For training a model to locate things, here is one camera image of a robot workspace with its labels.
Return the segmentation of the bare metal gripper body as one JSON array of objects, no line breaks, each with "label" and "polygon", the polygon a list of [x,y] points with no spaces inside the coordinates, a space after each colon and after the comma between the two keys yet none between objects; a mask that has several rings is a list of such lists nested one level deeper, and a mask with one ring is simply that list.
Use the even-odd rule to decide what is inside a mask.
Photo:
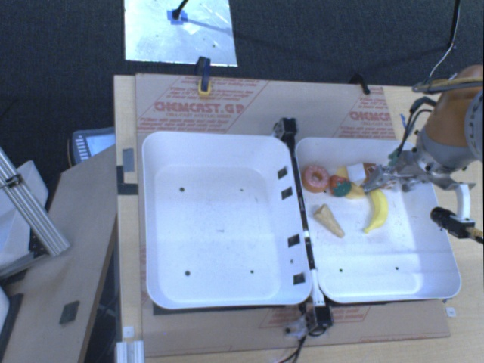
[{"label": "bare metal gripper body", "polygon": [[412,190],[417,184],[432,183],[445,191],[457,187],[451,177],[453,169],[443,166],[423,150],[394,150],[389,156],[386,185],[401,185],[403,191]]}]

